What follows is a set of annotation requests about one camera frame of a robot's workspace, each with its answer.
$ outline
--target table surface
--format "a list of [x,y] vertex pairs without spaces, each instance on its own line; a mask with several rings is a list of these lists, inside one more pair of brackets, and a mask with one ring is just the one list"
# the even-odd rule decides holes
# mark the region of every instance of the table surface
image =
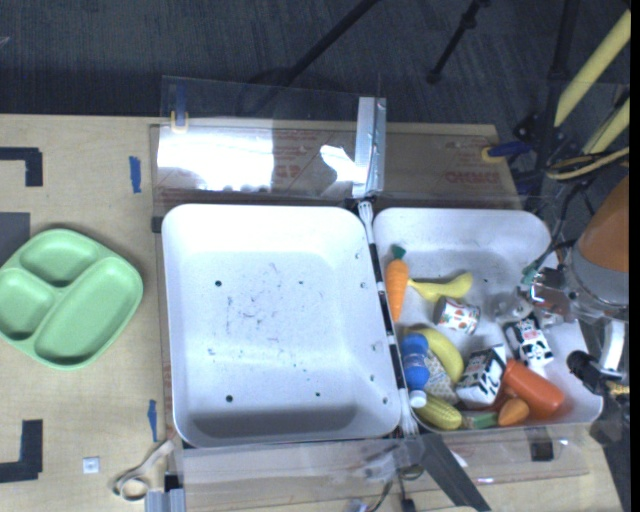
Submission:
[[[155,118],[0,116],[0,146],[37,147],[44,155],[44,186],[25,187],[24,162],[0,161],[0,211],[29,212],[31,235],[53,227],[78,230],[118,252],[141,273],[142,302],[126,329],[98,360],[78,371],[48,368],[0,342],[3,414],[0,462],[19,459],[22,420],[42,419],[43,471],[37,480],[0,484],[0,510],[143,510],[110,488],[157,446],[147,418],[158,408],[158,437],[167,433],[161,348],[156,235],[151,231],[151,146]],[[490,135],[486,126],[442,126],[462,136]],[[431,126],[428,133],[435,134]],[[134,193],[129,157],[140,160],[141,192]],[[495,510],[621,510],[601,447],[586,436],[586,470],[578,476],[481,486]],[[85,457],[100,471],[83,474]],[[146,475],[163,482],[165,462]],[[412,494],[418,510],[452,507],[440,490]],[[193,510],[205,510],[193,507]],[[269,510],[342,511],[344,500]],[[379,509],[399,511],[397,499]],[[467,510],[459,507],[456,510]]]

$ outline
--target brown oval toy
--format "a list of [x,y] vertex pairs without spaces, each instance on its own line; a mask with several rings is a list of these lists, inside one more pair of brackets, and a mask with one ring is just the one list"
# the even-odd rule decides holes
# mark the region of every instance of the brown oval toy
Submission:
[[507,400],[498,414],[498,425],[508,427],[516,425],[527,419],[529,406],[522,398],[510,398]]

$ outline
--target tin can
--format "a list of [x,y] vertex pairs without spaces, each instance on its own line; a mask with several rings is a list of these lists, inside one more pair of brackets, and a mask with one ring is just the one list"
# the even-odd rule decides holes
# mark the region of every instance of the tin can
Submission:
[[473,334],[480,321],[480,308],[451,297],[440,297],[433,310],[436,325]]

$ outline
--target dark floor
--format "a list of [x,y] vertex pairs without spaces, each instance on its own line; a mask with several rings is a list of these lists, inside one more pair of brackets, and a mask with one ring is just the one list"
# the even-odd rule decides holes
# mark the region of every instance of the dark floor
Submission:
[[[543,113],[563,2],[494,1],[480,9],[444,68],[425,78],[471,0],[379,1],[293,85],[387,98],[388,120],[491,123],[503,141],[532,112]],[[158,115],[164,75],[247,82],[292,66],[357,0],[2,0],[0,112]],[[575,74],[630,2],[579,3],[567,64]],[[627,46],[561,130],[580,146],[630,83]],[[611,146],[628,145],[625,131]],[[514,176],[534,158],[513,165]],[[588,191],[597,207],[624,169],[603,173]],[[555,189],[545,189],[553,195]],[[581,201],[567,238],[586,225]],[[628,431],[609,443],[630,509]]]

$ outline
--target plastic container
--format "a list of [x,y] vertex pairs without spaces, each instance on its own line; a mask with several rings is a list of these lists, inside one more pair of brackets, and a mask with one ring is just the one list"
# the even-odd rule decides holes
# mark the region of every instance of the plastic container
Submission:
[[410,333],[400,345],[402,367],[409,388],[409,403],[413,408],[427,405],[427,394],[424,391],[429,381],[429,368],[425,358],[429,351],[427,338],[417,332]]
[[527,402],[535,419],[548,418],[564,402],[564,393],[558,386],[514,359],[507,361],[502,382]]

